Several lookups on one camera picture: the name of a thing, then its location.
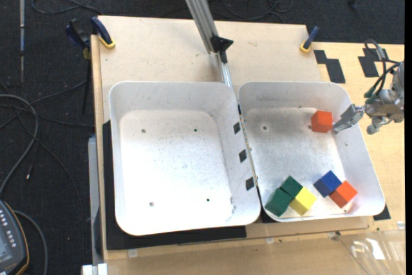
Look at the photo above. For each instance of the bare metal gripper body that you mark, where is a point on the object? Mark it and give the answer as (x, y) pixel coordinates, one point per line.
(386, 106)

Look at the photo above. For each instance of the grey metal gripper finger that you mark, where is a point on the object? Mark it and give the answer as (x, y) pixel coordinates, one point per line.
(377, 125)
(348, 119)

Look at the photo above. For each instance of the orange cube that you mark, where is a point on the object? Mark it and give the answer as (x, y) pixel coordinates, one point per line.
(343, 194)
(321, 121)

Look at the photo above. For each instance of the white plastic tray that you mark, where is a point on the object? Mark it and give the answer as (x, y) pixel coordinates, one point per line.
(174, 164)
(289, 151)

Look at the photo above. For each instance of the blue cube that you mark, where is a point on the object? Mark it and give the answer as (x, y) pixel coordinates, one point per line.
(327, 183)

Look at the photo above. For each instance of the green cube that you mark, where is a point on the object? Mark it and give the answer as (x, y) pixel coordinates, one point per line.
(278, 203)
(291, 186)

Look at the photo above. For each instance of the yellow cube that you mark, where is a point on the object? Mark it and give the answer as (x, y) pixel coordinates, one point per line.
(303, 201)

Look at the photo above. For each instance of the thin black and white rod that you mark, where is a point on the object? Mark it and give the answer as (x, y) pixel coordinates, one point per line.
(247, 141)

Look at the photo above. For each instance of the pale wooden board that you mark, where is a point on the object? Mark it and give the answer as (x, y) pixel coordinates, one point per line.
(154, 54)

